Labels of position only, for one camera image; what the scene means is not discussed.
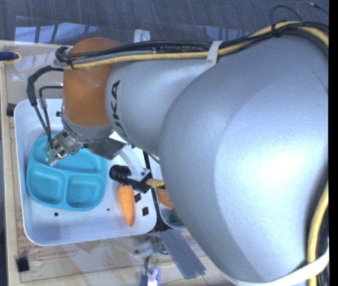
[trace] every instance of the blue divided plate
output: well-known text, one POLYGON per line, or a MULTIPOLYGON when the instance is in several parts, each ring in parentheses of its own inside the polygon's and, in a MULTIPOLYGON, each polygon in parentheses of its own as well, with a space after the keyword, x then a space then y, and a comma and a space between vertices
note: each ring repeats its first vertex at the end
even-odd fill
POLYGON ((107 160, 82 149, 50 166, 44 146, 47 137, 33 145, 27 165, 26 185, 32 199, 45 206, 87 211, 104 197, 107 182, 107 160))

